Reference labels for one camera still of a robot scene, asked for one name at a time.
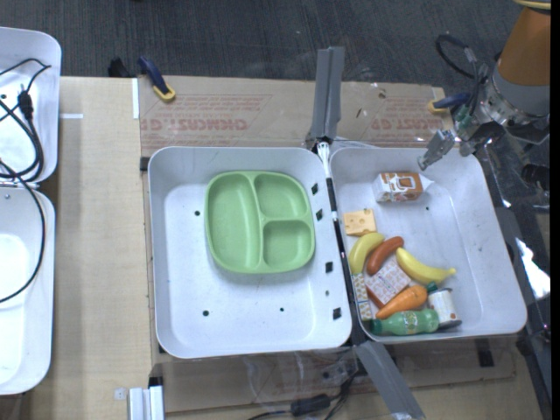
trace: bottle label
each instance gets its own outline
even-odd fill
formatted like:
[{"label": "bottle label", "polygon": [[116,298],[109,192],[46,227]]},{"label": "bottle label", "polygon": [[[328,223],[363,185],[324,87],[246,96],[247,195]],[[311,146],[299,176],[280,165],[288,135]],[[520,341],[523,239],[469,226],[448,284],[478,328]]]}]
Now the bottle label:
[{"label": "bottle label", "polygon": [[418,316],[413,311],[405,311],[402,314],[404,331],[406,334],[415,334],[418,329]]}]

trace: bottle cap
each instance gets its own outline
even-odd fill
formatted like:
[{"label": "bottle cap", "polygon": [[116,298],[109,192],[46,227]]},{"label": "bottle cap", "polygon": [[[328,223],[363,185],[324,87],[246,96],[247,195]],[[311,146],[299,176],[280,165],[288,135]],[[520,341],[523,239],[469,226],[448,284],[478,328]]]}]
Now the bottle cap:
[{"label": "bottle cap", "polygon": [[426,290],[428,291],[428,294],[430,294],[433,291],[437,291],[438,286],[436,285],[436,282],[429,282],[428,286],[426,286]]},{"label": "bottle cap", "polygon": [[383,331],[383,324],[378,318],[374,318],[371,321],[370,329],[372,334],[381,334]]}]

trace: sausage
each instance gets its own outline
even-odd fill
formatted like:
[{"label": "sausage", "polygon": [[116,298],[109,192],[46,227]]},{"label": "sausage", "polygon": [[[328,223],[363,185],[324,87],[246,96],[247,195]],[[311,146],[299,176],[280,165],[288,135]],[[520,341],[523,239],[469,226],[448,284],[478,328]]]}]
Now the sausage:
[{"label": "sausage", "polygon": [[374,249],[367,260],[367,273],[372,276],[382,267],[387,257],[402,246],[404,246],[404,239],[401,236],[393,236],[382,242]]}]

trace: blue and yellow clamp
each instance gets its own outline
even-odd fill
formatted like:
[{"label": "blue and yellow clamp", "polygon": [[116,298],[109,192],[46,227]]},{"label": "blue and yellow clamp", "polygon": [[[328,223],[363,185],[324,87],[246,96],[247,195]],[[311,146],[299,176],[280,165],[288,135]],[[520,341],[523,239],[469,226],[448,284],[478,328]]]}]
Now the blue and yellow clamp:
[{"label": "blue and yellow clamp", "polygon": [[167,84],[164,77],[159,72],[156,65],[144,56],[140,56],[138,59],[138,65],[141,67],[143,73],[147,73],[150,76],[151,83],[153,84],[154,92],[165,102],[170,102],[175,98],[175,90]]}]

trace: yellow cheese block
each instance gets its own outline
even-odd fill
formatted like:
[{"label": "yellow cheese block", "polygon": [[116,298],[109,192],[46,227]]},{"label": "yellow cheese block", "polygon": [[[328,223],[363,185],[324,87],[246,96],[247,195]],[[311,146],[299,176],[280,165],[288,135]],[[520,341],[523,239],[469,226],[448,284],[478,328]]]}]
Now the yellow cheese block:
[{"label": "yellow cheese block", "polygon": [[371,208],[364,208],[357,212],[344,213],[343,220],[347,235],[363,236],[365,234],[377,232],[374,211]]}]

